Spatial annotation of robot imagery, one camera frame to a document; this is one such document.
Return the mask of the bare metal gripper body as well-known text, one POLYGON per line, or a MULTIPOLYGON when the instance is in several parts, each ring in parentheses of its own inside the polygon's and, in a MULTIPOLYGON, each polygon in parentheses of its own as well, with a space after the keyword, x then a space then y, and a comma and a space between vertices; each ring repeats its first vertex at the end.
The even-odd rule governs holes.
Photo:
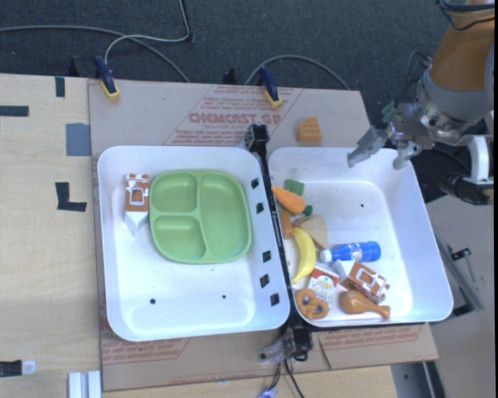
POLYGON ((478 122, 477 93, 419 93, 412 103, 390 102, 383 108, 386 135, 394 143, 413 141, 456 145, 478 122))

